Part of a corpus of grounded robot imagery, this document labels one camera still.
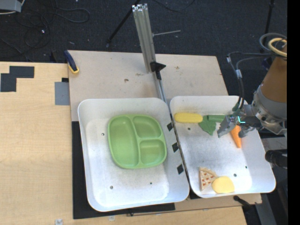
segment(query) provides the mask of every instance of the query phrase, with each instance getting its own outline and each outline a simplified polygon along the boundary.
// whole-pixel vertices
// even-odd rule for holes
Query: white plastic tray
[[[145,114],[158,120],[165,135],[167,157],[155,167],[123,169],[110,153],[107,125],[110,118],[122,114]],[[146,205],[180,202],[189,194],[167,104],[158,98],[87,99],[78,106],[82,137],[87,198],[98,211],[113,211]]]
[[[179,112],[232,114],[237,96],[179,96],[170,102],[172,115]],[[268,193],[276,180],[272,168],[264,158],[265,150],[257,130],[242,138],[242,148],[236,147],[230,134],[218,138],[217,123],[213,135],[204,132],[198,123],[175,123],[180,148],[192,190],[199,197],[219,197],[248,193]],[[218,176],[232,179],[235,191],[217,194],[212,187],[200,191],[199,167],[214,170]]]

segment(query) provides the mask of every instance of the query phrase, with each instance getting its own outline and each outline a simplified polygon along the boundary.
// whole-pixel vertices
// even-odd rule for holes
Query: toy carrot
[[[236,125],[233,130],[230,131],[230,134],[235,141],[235,144],[238,148],[242,147],[242,139],[239,137],[239,132],[241,131],[240,126]]]

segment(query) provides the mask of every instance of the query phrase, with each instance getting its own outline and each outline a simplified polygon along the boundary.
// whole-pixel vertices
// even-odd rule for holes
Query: metal bracket
[[[135,18],[135,25],[139,36],[146,69],[147,72],[150,72],[150,63],[156,61],[156,59],[149,21],[148,6],[147,4],[138,4],[136,6],[133,5],[132,11]]]
[[[166,67],[166,65],[158,63],[158,62],[151,62],[150,63],[151,71],[156,73],[156,78],[161,80],[160,70]]]

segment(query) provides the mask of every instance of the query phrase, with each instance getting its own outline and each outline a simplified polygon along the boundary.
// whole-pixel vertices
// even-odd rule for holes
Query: green plastic
[[[217,123],[214,121],[209,121],[208,115],[203,116],[202,122],[199,122],[199,126],[204,132],[207,132],[209,135],[213,135],[213,132],[216,130]]]
[[[216,130],[217,122],[222,122],[224,118],[225,115],[205,115],[203,116],[202,122],[198,124],[204,132],[212,136]]]
[[[148,115],[124,114],[111,118],[108,143],[114,162],[126,169],[157,166],[167,156],[163,130]]]

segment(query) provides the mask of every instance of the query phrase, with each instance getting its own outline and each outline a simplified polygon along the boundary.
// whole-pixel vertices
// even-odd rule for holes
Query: toy pizza slice
[[[208,186],[211,186],[212,182],[217,178],[217,174],[206,168],[200,167],[199,168],[199,183],[200,183],[200,191],[204,190]]]

